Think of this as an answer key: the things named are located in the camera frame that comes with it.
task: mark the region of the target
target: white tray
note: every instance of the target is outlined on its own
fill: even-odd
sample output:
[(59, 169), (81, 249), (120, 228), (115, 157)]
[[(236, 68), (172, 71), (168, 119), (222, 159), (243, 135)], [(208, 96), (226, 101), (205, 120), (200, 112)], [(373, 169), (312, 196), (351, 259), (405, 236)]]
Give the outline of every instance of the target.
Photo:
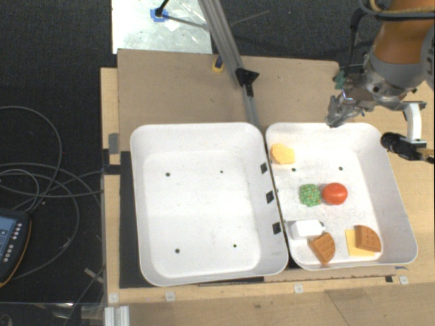
[(140, 266), (151, 284), (264, 276), (286, 267), (288, 248), (257, 128), (142, 126), (130, 147)]
[[(369, 124), (349, 123), (339, 128), (325, 124), (278, 123), (266, 132), (268, 150), (282, 143), (294, 150), (296, 162), (271, 164), (284, 221), (317, 219), (324, 223), (336, 244), (332, 261), (323, 266), (306, 240), (288, 236), (290, 253), (304, 269), (320, 270), (405, 264), (417, 256), (417, 243), (409, 223), (381, 135)], [(344, 204), (307, 207), (300, 203), (299, 187), (320, 187), (339, 182), (349, 195)], [(381, 239), (382, 252), (374, 257), (350, 257), (345, 230), (367, 225)]]

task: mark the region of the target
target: red tomato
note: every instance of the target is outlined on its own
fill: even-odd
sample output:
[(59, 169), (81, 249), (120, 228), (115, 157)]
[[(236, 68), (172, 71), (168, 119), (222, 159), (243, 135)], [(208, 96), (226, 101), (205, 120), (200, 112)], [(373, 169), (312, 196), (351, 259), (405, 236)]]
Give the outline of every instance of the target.
[(341, 183), (329, 183), (321, 191), (321, 196), (328, 204), (340, 205), (347, 198), (347, 189)]

